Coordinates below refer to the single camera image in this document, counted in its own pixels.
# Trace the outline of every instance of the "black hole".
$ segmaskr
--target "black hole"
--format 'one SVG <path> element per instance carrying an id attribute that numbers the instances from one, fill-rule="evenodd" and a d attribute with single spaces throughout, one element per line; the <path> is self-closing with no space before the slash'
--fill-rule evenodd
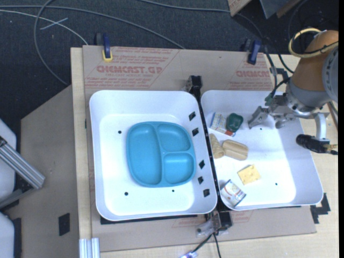
<path id="1" fill-rule="evenodd" d="M 189 120 L 191 121 L 195 116 L 196 116 L 196 113 L 192 112 L 191 114 L 189 114 Z"/>
<path id="2" fill-rule="evenodd" d="M 201 161 L 198 165 L 202 169 L 205 166 L 205 163 L 204 163 L 204 161 Z"/>
<path id="3" fill-rule="evenodd" d="M 203 177 L 199 177 L 199 178 L 198 178 L 199 184 L 203 183 L 203 181 L 204 181 L 204 180 L 203 180 Z"/>
<path id="4" fill-rule="evenodd" d="M 204 189 L 203 190 L 203 195 L 204 195 L 204 197 L 210 195 L 210 190 L 209 189 Z"/>
<path id="5" fill-rule="evenodd" d="M 198 134 L 198 128 L 192 130 L 192 135 L 195 136 Z"/>

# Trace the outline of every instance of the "black fabric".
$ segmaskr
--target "black fabric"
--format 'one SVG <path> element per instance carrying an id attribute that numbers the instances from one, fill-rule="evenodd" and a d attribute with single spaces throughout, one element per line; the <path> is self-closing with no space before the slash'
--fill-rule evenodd
<path id="1" fill-rule="evenodd" d="M 0 5 L 43 5 L 47 0 L 0 0 Z M 228 10 L 227 0 L 152 0 L 190 8 Z M 247 38 L 258 39 L 256 29 L 244 18 L 228 13 L 167 9 L 134 0 L 57 0 L 51 5 L 87 9 L 126 19 L 170 38 L 186 49 L 239 51 Z M 36 15 L 39 9 L 0 8 Z M 292 33 L 305 25 L 338 29 L 339 0 L 310 0 L 295 15 Z M 292 11 L 278 19 L 266 19 L 259 0 L 252 0 L 240 14 L 249 18 L 269 37 L 281 53 L 288 53 L 288 23 Z M 174 44 L 140 28 L 87 13 L 46 9 L 42 17 L 80 34 L 89 44 L 96 33 L 106 32 L 112 46 L 177 48 Z M 41 63 L 33 42 L 35 18 L 0 11 L 0 118 L 17 131 L 20 120 L 66 86 Z M 49 67 L 70 83 L 70 48 L 82 47 L 74 34 L 57 25 L 38 23 L 37 39 Z"/>

